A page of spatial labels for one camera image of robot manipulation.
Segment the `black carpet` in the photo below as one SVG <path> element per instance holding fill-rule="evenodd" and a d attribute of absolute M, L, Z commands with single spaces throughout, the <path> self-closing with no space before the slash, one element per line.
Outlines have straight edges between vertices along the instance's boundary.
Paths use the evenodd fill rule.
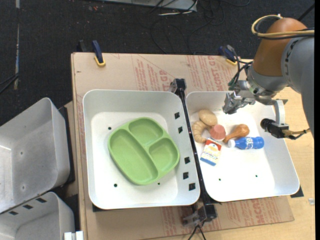
<path fill-rule="evenodd" d="M 231 45 L 253 59 L 260 39 L 252 23 L 265 15 L 299 19 L 315 0 L 199 0 L 197 12 L 93 0 L 0 0 L 0 83 L 15 74 L 19 26 L 19 75 L 0 93 L 0 126 L 38 100 L 59 108 L 72 100 L 70 55 L 79 40 L 104 53 L 216 55 Z M 301 20 L 315 26 L 315 9 Z"/>

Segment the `wooden table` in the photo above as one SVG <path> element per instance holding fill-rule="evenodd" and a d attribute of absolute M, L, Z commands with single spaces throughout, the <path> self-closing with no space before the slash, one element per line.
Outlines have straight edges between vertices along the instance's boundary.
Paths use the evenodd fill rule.
<path fill-rule="evenodd" d="M 92 210 L 90 202 L 88 202 L 88 179 L 86 175 L 86 156 L 83 153 L 84 136 L 80 134 L 81 124 L 79 124 L 79 116 L 82 111 L 82 98 L 86 91 L 91 89 L 115 89 L 115 90 L 150 90 L 153 91 L 163 90 L 168 87 L 168 83 L 173 78 L 187 78 L 192 83 L 189 85 L 188 90 L 199 91 L 199 86 L 205 88 L 210 86 L 209 91 L 214 91 L 214 88 L 219 83 L 207 81 L 208 85 L 202 85 L 206 82 L 202 77 L 206 72 L 202 69 L 200 78 L 194 76 L 193 69 L 199 63 L 203 67 L 210 68 L 210 63 L 213 60 L 216 63 L 223 65 L 226 63 L 218 56 L 211 56 L 215 58 L 208 58 L 207 56 L 195 56 L 197 62 L 193 61 L 193 57 L 184 55 L 152 55 L 152 54 L 103 54 L 106 61 L 106 68 L 98 68 L 93 60 L 91 53 L 73 53 L 71 55 L 71 74 L 73 86 L 73 111 L 74 111 L 74 148 L 76 150 L 76 172 L 77 172 L 77 185 L 79 195 L 79 220 L 81 230 L 84 231 L 85 239 L 96 240 L 106 239 L 103 235 L 93 236 L 93 232 L 98 227 L 103 227 L 103 221 L 99 219 L 100 215 L 96 215 L 93 219 L 89 216 Z M 184 68 L 190 68 L 189 71 L 182 71 Z M 150 75 L 144 79 L 141 70 L 145 72 L 155 73 L 155 76 Z M 226 90 L 227 78 L 233 76 L 232 72 L 225 76 L 222 82 L 224 90 Z M 308 128 L 306 117 L 302 108 L 301 95 L 293 91 L 291 88 L 286 87 L 276 96 L 277 99 L 288 99 L 285 105 L 286 118 L 285 122 L 290 125 L 290 129 L 300 131 Z M 249 227 L 241 227 L 236 229 L 225 229 L 210 231 L 205 233 L 207 240 L 243 240 L 243 239 L 257 239 L 257 240 L 313 240 L 315 239 L 315 158 L 314 158 L 314 139 L 311 133 L 305 134 L 297 140 L 286 139 L 286 144 L 289 149 L 291 158 L 293 160 L 296 172 L 298 174 L 300 185 L 304 196 L 291 198 L 288 196 L 288 202 L 291 207 L 294 221 L 265 224 Z M 134 213 L 128 211 L 129 216 L 134 216 Z M 118 225 L 119 231 L 126 231 L 126 225 Z M 175 235 L 170 237 L 153 238 L 157 240 L 186 240 L 189 235 Z M 202 239 L 201 234 L 197 233 L 192 239 Z"/>

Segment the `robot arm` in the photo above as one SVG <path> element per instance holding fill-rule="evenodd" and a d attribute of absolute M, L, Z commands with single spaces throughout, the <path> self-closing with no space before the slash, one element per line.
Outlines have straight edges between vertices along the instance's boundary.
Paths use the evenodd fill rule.
<path fill-rule="evenodd" d="M 282 120 L 283 101 L 273 97 L 284 87 L 290 86 L 301 94 L 304 113 L 314 137 L 314 30 L 305 30 L 307 27 L 293 18 L 277 15 L 271 17 L 278 20 L 266 34 L 262 34 L 263 40 L 253 62 L 244 67 L 246 80 L 237 80 L 231 86 L 233 92 L 227 93 L 223 111 L 233 114 L 239 108 L 253 105 L 256 101 L 273 105 L 276 108 L 276 121 L 272 124 L 277 131 L 271 134 L 283 138 L 283 130 L 289 129 Z M 252 25 L 254 34 L 262 18 Z M 261 122 L 261 126 L 267 127 L 266 121 Z"/>

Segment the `gray plastic container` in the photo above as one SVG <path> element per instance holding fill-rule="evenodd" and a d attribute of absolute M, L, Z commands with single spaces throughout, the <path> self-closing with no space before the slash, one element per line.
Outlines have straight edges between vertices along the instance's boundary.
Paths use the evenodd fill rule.
<path fill-rule="evenodd" d="M 48 192 L 0 214 L 1 240 L 62 240 L 75 231 L 72 210 Z"/>
<path fill-rule="evenodd" d="M 66 122 L 49 98 L 0 127 L 0 213 L 61 186 L 69 174 Z"/>

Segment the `cardboard surface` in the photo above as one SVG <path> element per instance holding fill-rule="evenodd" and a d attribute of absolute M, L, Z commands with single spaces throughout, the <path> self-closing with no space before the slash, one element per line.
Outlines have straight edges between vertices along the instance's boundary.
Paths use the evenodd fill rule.
<path fill-rule="evenodd" d="M 93 212 L 88 194 L 82 99 L 86 92 L 93 89 L 167 91 L 175 78 L 186 80 L 186 93 L 225 91 L 237 67 L 228 64 L 220 56 L 105 53 L 103 57 L 106 66 L 98 67 L 93 53 L 78 52 L 71 55 L 81 229 L 89 240 L 139 240 L 169 236 L 176 236 L 172 239 L 185 239 L 179 235 L 192 231 L 192 228 L 182 226 L 182 218 L 192 213 L 187 206 Z M 314 147 L 311 145 L 308 151 L 314 152 Z M 203 231 L 293 221 L 290 203 L 292 201 L 286 196 L 281 196 L 216 204 L 218 218 L 206 223 Z M 304 208 L 312 215 L 313 209 Z M 234 239 L 241 239 L 237 235 L 234 234 Z"/>

